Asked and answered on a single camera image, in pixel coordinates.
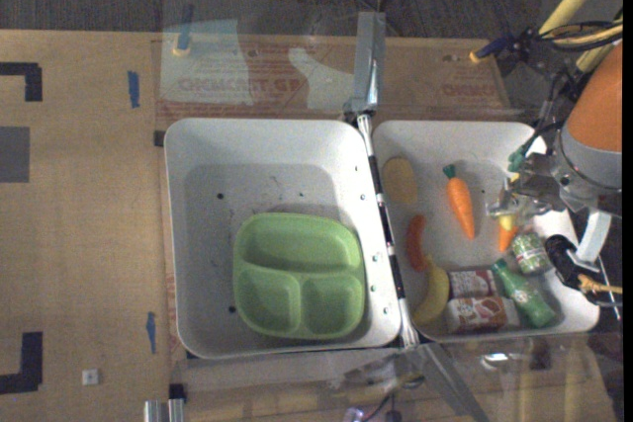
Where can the thin black and white rod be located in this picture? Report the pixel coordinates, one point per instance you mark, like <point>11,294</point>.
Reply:
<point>381,200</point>

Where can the orange sausage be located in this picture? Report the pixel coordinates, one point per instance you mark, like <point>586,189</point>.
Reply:
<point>416,242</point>

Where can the yellow banana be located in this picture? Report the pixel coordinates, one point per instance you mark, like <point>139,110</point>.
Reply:
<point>437,291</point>

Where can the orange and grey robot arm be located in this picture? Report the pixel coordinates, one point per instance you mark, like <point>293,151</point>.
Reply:
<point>596,113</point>

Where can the green bottle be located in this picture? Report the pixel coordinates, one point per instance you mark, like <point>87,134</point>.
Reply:
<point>524,296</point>

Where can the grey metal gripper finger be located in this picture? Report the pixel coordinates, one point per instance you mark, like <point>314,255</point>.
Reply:
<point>500,206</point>
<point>529,206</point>

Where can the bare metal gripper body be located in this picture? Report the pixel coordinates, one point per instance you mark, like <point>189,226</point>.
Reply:
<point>541,178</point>

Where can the orange carrot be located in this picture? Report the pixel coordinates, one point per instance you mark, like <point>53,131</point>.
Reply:
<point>461,202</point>

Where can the yellow oval bread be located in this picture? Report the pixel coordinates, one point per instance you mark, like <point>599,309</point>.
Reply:
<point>399,180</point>

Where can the green can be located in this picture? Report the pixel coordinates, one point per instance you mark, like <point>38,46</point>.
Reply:
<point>530,254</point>

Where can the large red and white carton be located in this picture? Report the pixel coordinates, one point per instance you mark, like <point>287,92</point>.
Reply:
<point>479,313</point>

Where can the orange and yellow pizza slice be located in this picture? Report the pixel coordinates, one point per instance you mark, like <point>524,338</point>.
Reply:
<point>507,234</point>

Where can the black cylinder on white bracket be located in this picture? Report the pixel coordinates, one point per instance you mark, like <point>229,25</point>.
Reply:
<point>564,257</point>

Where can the white plastic tray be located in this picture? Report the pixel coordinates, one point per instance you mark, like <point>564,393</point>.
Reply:
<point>277,173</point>
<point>435,153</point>

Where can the small white square block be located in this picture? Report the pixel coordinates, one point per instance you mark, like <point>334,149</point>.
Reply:
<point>90,377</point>

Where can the green divided plate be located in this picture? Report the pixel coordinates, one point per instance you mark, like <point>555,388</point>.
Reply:
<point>297,277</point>

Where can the small red and white carton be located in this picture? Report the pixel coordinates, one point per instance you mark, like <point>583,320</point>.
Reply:
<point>472,283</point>

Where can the brown cardboard board red print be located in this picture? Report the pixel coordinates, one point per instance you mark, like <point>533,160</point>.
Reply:
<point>420,79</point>

